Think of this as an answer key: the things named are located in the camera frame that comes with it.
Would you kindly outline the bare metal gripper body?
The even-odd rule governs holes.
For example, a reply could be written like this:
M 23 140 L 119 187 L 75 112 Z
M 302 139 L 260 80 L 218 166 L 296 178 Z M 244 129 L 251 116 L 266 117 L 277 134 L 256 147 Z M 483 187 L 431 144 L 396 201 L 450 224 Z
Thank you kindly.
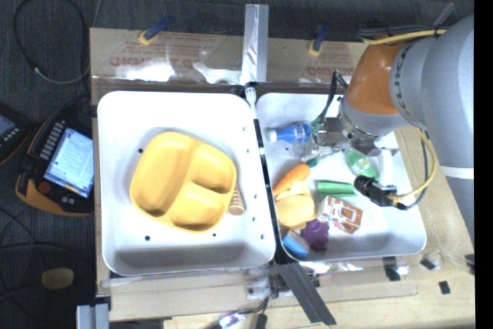
M 379 137 L 361 132 L 346 119 L 326 118 L 320 127 L 315 142 L 334 150 L 354 149 L 365 156 L 378 156 L 381 148 L 376 142 Z

